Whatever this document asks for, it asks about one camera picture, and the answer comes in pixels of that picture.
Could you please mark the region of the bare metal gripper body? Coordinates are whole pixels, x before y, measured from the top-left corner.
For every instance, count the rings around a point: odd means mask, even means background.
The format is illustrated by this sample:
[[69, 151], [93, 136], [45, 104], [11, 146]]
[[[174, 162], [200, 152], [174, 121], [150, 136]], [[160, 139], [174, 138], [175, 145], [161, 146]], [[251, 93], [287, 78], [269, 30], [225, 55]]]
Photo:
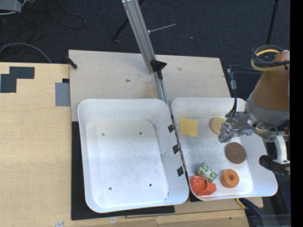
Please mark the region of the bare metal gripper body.
[[226, 134], [229, 137], [251, 135], [255, 133], [263, 135], [262, 122], [253, 113], [228, 112], [226, 114]]

